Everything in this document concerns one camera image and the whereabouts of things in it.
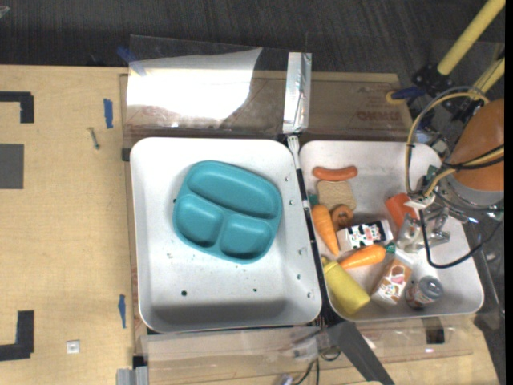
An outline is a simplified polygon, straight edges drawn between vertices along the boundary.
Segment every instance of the screw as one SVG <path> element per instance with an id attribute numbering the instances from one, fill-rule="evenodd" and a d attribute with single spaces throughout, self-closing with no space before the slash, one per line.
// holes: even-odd
<path id="1" fill-rule="evenodd" d="M 93 145 L 97 150 L 99 150 L 99 144 L 98 140 L 96 139 L 95 129 L 93 127 L 89 127 L 87 130 L 91 134 L 91 138 L 93 139 Z"/>

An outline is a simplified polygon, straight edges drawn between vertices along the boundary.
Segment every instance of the tin can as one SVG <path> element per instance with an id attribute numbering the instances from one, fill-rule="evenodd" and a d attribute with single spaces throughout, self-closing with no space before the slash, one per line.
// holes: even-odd
<path id="1" fill-rule="evenodd" d="M 420 309 L 438 301 L 443 296 L 443 286 L 440 280 L 432 276 L 422 277 L 406 290 L 406 303 L 412 308 Z"/>

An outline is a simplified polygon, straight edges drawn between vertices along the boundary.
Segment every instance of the wooden surface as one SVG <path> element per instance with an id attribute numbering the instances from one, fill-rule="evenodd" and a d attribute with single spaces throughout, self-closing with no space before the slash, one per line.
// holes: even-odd
<path id="1" fill-rule="evenodd" d="M 15 340 L 18 310 L 35 312 L 30 359 L 0 362 L 0 383 L 115 383 L 134 346 L 119 77 L 123 68 L 0 66 L 0 91 L 31 91 L 35 124 L 0 103 L 0 143 L 25 144 L 23 190 L 0 189 L 0 345 Z M 114 105 L 107 129 L 103 99 Z M 88 127 L 100 144 L 95 150 Z M 127 328 L 118 310 L 126 296 Z M 386 363 L 397 384 L 498 383 L 472 324 L 465 355 Z M 80 340 L 68 355 L 66 341 Z M 273 384 L 276 377 L 227 384 Z M 352 367 L 323 370 L 322 384 L 358 383 Z"/>

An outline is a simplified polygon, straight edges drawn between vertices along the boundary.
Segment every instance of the teal plate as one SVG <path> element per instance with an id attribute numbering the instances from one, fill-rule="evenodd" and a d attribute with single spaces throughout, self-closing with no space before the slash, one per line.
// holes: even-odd
<path id="1" fill-rule="evenodd" d="M 189 170 L 173 210 L 179 239 L 204 253 L 247 264 L 262 258 L 280 224 L 281 195 L 257 174 L 219 161 Z"/>

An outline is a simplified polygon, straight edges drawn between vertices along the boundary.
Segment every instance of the gray square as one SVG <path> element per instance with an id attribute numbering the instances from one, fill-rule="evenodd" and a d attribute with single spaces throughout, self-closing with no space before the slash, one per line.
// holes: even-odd
<path id="1" fill-rule="evenodd" d="M 23 144 L 0 144 L 0 188 L 23 189 Z"/>

